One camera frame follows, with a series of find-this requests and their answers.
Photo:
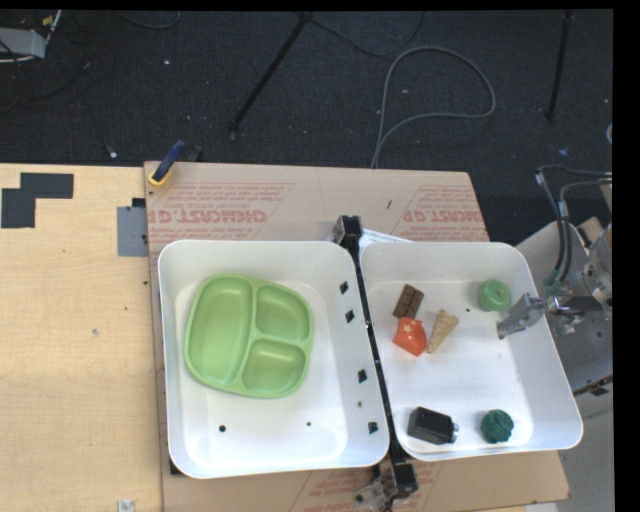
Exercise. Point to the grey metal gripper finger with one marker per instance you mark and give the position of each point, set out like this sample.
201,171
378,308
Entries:
520,317

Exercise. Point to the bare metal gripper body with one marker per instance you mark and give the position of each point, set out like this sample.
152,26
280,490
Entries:
582,307

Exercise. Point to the light green apple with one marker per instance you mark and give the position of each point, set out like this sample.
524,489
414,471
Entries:
493,296

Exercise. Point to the beige waffle cone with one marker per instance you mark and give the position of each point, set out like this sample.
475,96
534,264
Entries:
442,330

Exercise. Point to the white plastic tray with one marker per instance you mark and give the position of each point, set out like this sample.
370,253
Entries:
470,380
280,440

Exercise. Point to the dark green broccoli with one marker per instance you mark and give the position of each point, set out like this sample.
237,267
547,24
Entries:
497,426

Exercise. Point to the orange carton with star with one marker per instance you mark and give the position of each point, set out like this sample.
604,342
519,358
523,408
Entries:
409,337

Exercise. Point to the brown chocolate bar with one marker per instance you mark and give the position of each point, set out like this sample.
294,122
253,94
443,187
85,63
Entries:
408,301

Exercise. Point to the black bottle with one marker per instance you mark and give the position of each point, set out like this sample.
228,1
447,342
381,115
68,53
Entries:
429,425

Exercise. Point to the thin black rod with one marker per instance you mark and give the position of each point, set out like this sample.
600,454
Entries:
370,330

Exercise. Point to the brown cardboard board red print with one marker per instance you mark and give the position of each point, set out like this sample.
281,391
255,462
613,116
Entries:
310,200

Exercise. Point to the green divided plate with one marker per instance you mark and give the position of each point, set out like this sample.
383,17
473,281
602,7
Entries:
225,335

